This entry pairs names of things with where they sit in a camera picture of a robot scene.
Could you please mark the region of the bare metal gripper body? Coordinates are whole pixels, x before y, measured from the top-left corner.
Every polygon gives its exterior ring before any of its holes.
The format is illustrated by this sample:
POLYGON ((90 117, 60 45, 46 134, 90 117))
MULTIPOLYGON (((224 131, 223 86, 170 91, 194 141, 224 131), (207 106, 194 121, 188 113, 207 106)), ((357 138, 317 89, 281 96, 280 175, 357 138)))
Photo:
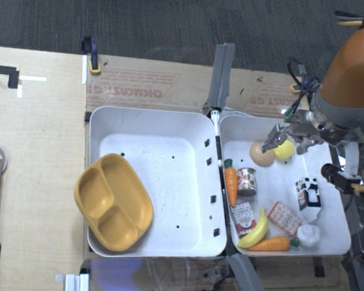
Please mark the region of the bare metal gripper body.
POLYGON ((287 133, 293 138, 306 138, 319 143, 324 141, 332 146, 337 146, 353 130, 352 127, 334 123, 322 113, 299 109, 287 129, 287 133))

